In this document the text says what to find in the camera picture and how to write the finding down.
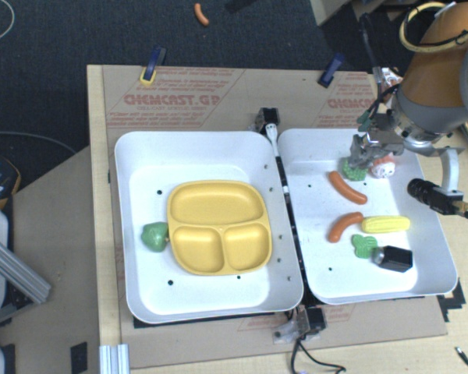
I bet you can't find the black cylinder on white bracket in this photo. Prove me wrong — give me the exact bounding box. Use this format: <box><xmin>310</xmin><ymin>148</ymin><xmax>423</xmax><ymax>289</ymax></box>
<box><xmin>406</xmin><ymin>146</ymin><xmax>466</xmax><ymax>216</ymax></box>

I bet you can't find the black bottle with silver cap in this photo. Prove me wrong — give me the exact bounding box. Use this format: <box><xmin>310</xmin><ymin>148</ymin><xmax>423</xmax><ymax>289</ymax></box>
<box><xmin>370</xmin><ymin>245</ymin><xmax>414</xmax><ymax>273</ymax></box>

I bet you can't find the green toy pepper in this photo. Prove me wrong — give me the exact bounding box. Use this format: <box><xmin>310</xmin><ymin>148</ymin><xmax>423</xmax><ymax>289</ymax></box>
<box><xmin>140</xmin><ymin>221</ymin><xmax>170</xmax><ymax>253</ymax></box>

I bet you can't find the green toy broccoli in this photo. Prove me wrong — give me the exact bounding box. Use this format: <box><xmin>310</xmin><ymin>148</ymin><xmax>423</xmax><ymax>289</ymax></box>
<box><xmin>341</xmin><ymin>157</ymin><xmax>369</xmax><ymax>182</ymax></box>
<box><xmin>351</xmin><ymin>233</ymin><xmax>379</xmax><ymax>259</ymax></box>

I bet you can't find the thin black and white rod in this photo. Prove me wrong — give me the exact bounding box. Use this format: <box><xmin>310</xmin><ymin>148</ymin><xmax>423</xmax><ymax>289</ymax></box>
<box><xmin>265</xmin><ymin>123</ymin><xmax>308</xmax><ymax>308</ymax></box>

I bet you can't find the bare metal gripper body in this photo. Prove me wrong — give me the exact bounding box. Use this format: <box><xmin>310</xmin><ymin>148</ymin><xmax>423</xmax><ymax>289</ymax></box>
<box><xmin>367</xmin><ymin>111</ymin><xmax>448</xmax><ymax>157</ymax></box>

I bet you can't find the black block with thin wires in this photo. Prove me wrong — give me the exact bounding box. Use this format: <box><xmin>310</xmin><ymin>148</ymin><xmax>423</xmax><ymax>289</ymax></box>
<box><xmin>256</xmin><ymin>107</ymin><xmax>281</xmax><ymax>131</ymax></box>
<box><xmin>295</xmin><ymin>305</ymin><xmax>328</xmax><ymax>335</ymax></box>

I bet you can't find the yellow toy corn cob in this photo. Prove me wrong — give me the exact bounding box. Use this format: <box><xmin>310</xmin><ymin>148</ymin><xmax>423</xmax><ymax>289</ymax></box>
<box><xmin>360</xmin><ymin>215</ymin><xmax>412</xmax><ymax>235</ymax></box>

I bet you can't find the brown cardboard board red print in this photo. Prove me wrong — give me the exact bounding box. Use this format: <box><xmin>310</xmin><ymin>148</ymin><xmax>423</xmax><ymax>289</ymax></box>
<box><xmin>101</xmin><ymin>65</ymin><xmax>449</xmax><ymax>369</ymax></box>

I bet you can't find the yellow divided plate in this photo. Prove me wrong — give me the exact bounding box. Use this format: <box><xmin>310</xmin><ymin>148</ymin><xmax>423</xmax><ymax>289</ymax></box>
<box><xmin>166</xmin><ymin>179</ymin><xmax>274</xmax><ymax>277</ymax></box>

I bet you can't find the white plastic tray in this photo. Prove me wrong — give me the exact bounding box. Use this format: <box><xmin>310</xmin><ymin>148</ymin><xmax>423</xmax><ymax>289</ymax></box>
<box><xmin>114</xmin><ymin>130</ymin><xmax>305</xmax><ymax>324</ymax></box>
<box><xmin>276</xmin><ymin>127</ymin><xmax>459</xmax><ymax>305</ymax></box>

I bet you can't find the white and red toy food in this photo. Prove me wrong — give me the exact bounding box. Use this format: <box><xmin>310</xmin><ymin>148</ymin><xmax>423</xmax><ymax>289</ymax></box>
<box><xmin>371</xmin><ymin>153</ymin><xmax>398</xmax><ymax>180</ymax></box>

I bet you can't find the orange toy sausage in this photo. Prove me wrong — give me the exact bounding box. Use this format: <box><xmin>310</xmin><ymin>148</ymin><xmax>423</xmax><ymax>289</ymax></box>
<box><xmin>328</xmin><ymin>170</ymin><xmax>369</xmax><ymax>206</ymax></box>
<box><xmin>193</xmin><ymin>2</ymin><xmax>211</xmax><ymax>27</ymax></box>
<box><xmin>327</xmin><ymin>211</ymin><xmax>364</xmax><ymax>244</ymax></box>

